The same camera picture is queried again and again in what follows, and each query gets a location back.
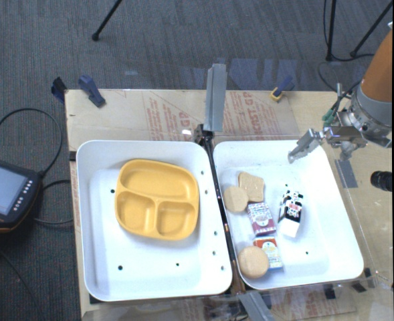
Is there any cow print milk carton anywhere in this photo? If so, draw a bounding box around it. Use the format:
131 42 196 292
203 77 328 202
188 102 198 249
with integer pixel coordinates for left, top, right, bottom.
277 189 304 239

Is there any black cylinder on white bracket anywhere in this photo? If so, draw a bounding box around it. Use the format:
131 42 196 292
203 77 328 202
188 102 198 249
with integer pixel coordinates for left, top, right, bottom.
370 170 393 193

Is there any tan toast slice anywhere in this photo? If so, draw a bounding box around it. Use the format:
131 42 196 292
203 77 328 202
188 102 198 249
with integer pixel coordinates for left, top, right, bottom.
237 171 266 203

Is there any large round tan biscuit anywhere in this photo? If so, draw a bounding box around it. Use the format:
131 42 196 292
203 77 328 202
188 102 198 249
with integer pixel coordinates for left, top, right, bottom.
237 245 270 280

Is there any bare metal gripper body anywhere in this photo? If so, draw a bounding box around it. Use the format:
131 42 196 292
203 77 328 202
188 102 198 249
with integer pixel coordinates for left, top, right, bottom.
323 108 393 150

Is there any yellow divided plate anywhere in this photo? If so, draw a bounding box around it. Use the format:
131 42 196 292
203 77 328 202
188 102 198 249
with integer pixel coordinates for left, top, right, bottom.
114 158 201 241

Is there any black block with thin wires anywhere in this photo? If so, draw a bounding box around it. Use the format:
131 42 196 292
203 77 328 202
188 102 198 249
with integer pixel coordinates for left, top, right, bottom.
193 124 215 144

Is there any white plastic tray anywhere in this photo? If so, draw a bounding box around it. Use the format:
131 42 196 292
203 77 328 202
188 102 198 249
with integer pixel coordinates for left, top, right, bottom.
76 139 233 302
212 139 365 292

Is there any small round tan biscuit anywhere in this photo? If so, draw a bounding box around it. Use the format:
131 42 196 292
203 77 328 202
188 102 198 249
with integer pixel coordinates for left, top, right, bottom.
223 185 250 213

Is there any orange and blue carton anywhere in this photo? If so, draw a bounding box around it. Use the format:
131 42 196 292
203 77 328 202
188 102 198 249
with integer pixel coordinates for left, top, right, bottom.
253 235 284 272

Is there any brown cardboard board red print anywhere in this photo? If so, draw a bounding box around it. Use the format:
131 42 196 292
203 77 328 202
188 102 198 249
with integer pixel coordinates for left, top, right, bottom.
64 88 393 321

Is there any red and white carton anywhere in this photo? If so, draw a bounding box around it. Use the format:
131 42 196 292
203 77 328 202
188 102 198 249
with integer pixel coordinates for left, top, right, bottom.
246 202 278 237

